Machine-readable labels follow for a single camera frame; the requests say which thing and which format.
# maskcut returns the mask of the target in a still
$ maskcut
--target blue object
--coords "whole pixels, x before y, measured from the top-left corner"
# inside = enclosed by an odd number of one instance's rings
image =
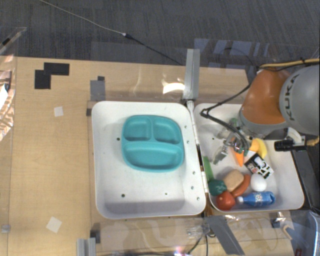
[[[236,198],[236,202],[239,205],[246,204],[250,206],[268,206],[275,202],[276,197],[274,193],[270,191],[265,192],[253,192],[248,194],[247,196],[238,196]]]
[[[121,150],[133,169],[169,172],[184,161],[184,144],[178,124],[157,115],[134,115],[122,128]]]

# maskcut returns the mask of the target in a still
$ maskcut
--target yellow cable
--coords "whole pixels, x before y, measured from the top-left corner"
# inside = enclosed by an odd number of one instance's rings
[[[318,58],[310,58],[305,60],[296,60],[296,61],[290,61],[290,62],[283,62],[283,63],[267,63],[262,64],[259,68],[268,68],[268,67],[287,67],[287,66],[294,66],[294,65],[300,65],[300,64],[308,64],[308,63],[319,63],[320,59]]]
[[[315,146],[316,144],[319,143],[319,136],[315,139],[309,139],[307,142],[306,142],[306,145],[307,146],[310,146],[310,147],[313,147]]]

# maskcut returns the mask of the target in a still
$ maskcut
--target bottle cap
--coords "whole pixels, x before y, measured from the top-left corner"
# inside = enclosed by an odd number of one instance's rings
[[[244,198],[243,198],[242,196],[238,196],[238,197],[236,198],[236,203],[237,203],[238,205],[242,205],[242,204],[244,203]]]

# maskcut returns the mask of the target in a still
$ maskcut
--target white tray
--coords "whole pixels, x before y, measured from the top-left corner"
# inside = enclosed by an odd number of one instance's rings
[[[209,119],[200,116],[202,109],[213,106],[213,103],[202,103],[194,109],[194,119],[197,124],[197,133],[200,141],[202,156],[207,156],[211,161],[211,169],[215,179],[221,180],[231,170],[238,169],[243,174],[250,174],[245,167],[240,167],[234,157],[229,153],[217,165],[213,165],[212,159],[216,150],[223,144],[222,139],[217,139],[218,132],[222,129]],[[229,122],[231,118],[236,118],[240,110],[240,104],[224,104],[210,111],[214,117]],[[230,211],[219,210],[215,203],[216,198],[211,196],[211,204],[219,211],[224,213],[235,212],[259,212],[259,211],[284,211],[299,209],[304,203],[304,193],[298,178],[294,160],[290,152],[276,152],[274,141],[265,141],[267,148],[266,162],[274,170],[274,173],[267,179],[267,191],[272,191],[275,195],[275,203],[264,207],[251,207],[245,204],[235,205]]]
[[[168,172],[130,168],[121,152],[122,127],[134,115],[156,115],[180,127],[184,160]],[[206,206],[190,113],[178,103],[101,101],[92,109],[95,198],[102,216],[128,219],[192,216]]]

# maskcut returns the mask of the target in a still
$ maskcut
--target teal plate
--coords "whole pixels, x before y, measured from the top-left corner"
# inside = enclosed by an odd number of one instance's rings
[[[121,150],[133,169],[169,172],[184,161],[184,144],[178,124],[157,115],[134,115],[122,128]]]

